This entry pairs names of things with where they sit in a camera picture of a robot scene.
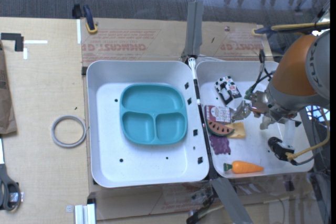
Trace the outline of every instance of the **white tray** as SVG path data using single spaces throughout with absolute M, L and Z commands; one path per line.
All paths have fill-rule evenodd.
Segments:
M 161 83 L 179 90 L 187 109 L 187 133 L 182 140 L 170 145 L 139 145 L 124 136 L 119 101 L 122 91 L 134 83 Z M 87 70 L 87 85 L 91 171 L 100 186 L 196 182 L 207 176 L 209 161 L 193 77 L 186 64 L 96 61 Z
M 278 64 L 276 62 L 266 62 L 266 68 L 269 72 L 276 70 Z M 224 103 L 219 98 L 218 92 L 214 87 L 215 81 L 224 76 L 231 76 L 236 83 L 238 90 L 244 97 L 246 90 L 251 87 L 259 74 L 260 62 L 258 61 L 203 61 L 196 67 L 196 75 L 198 80 L 199 92 L 201 96 L 201 104 L 223 106 Z M 255 90 L 264 91 L 268 84 L 265 79 Z M 229 138 L 229 147 L 231 154 L 216 155 L 212 150 L 212 158 L 216 171 L 223 177 L 227 178 L 243 178 L 251 176 L 285 174 L 307 172 L 314 162 L 310 161 L 306 164 L 294 166 L 289 162 L 280 161 L 270 150 L 267 141 L 270 137 L 275 136 L 283 140 L 284 124 L 271 124 L 268 129 L 260 130 L 261 117 L 255 118 L 251 113 L 243 120 L 246 132 L 246 138 Z M 295 120 L 301 121 L 300 115 Z M 295 152 L 300 152 L 308 147 L 309 141 L 305 133 L 303 124 L 300 124 L 295 130 L 293 141 Z M 295 160 L 302 162 L 309 159 L 312 152 L 309 151 Z M 264 167 L 263 172 L 234 174 L 231 170 L 224 171 L 224 163 L 231 163 L 235 160 L 252 162 Z

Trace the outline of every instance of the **scissors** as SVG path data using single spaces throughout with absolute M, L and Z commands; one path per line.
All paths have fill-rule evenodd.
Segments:
M 4 161 L 4 148 L 0 137 L 0 207 L 12 211 L 20 205 L 21 191 L 19 185 L 7 175 Z

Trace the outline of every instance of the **orange carrot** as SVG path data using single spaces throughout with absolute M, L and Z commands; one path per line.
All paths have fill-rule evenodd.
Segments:
M 244 161 L 233 161 L 232 164 L 224 163 L 224 171 L 232 169 L 235 174 L 253 173 L 264 170 L 262 166 Z

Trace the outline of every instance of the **teal plate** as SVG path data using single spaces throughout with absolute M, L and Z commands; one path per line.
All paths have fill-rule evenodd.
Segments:
M 165 84 L 132 84 L 121 94 L 120 122 L 124 135 L 134 143 L 176 143 L 187 130 L 183 96 Z

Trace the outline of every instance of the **silver ring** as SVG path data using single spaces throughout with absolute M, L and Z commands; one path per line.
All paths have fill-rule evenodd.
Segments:
M 56 125 L 62 120 L 75 120 L 82 126 L 83 134 L 82 134 L 82 137 L 77 142 L 67 144 L 67 143 L 61 142 L 60 140 L 58 140 L 56 138 L 55 128 L 56 128 Z M 64 116 L 58 117 L 57 119 L 55 119 L 55 121 L 53 122 L 53 125 L 51 126 L 51 137 L 54 140 L 54 142 L 61 147 L 75 147 L 75 146 L 78 146 L 80 143 L 82 143 L 84 141 L 85 136 L 86 136 L 85 123 L 80 117 L 78 117 L 76 115 L 64 115 Z

